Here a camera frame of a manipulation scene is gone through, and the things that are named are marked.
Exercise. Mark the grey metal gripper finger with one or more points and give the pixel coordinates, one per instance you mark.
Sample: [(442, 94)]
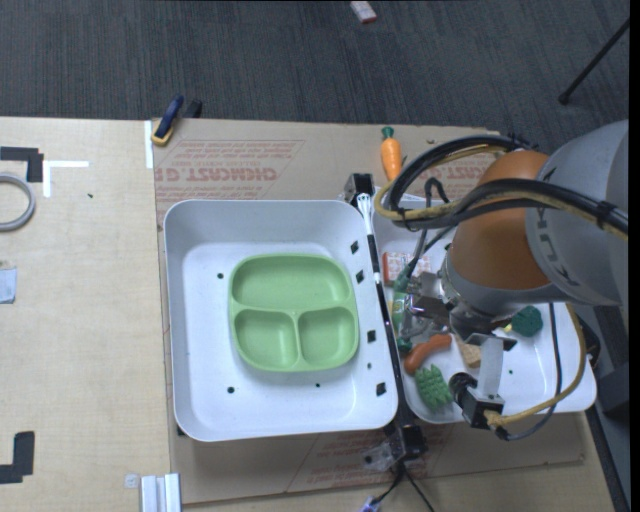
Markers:
[(434, 328), (411, 332)]

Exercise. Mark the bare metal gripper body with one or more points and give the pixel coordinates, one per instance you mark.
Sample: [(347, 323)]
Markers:
[(431, 306)]

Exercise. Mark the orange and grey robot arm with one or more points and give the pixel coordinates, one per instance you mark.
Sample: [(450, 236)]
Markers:
[(505, 235)]

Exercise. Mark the orange sausage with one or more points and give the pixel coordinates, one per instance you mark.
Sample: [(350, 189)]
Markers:
[(425, 351)]

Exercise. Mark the yellow green packet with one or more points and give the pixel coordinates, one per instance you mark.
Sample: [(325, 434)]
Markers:
[(398, 310)]

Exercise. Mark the tan bread slice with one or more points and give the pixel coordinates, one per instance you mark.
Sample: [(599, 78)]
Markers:
[(470, 355)]

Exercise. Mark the thin black and white rod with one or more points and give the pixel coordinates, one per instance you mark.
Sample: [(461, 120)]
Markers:
[(379, 287)]

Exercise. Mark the orange and white packet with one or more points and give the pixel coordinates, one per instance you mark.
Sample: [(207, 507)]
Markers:
[(392, 265)]

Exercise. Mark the green grapes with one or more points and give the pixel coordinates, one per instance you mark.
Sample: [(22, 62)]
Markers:
[(433, 387)]

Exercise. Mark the dark green broccoli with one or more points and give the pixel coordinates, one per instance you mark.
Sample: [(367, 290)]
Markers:
[(527, 321)]

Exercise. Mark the white plastic tray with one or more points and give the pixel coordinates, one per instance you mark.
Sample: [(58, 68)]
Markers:
[(530, 370), (205, 320)]

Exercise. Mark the green divided plate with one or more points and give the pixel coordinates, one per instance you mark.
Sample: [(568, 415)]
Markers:
[(292, 280)]

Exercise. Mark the orange carrot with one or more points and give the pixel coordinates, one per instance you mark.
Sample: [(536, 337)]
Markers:
[(391, 155)]

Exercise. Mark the brown cardboard board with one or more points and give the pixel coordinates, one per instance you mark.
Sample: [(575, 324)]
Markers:
[(235, 170)]

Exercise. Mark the black stand leg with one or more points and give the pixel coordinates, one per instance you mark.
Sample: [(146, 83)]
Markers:
[(595, 62)]

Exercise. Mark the red and white packet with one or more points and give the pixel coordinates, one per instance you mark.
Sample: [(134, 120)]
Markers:
[(364, 11)]

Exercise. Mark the black cylinder on white bracket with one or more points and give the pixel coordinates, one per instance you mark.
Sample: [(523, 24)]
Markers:
[(491, 370)]

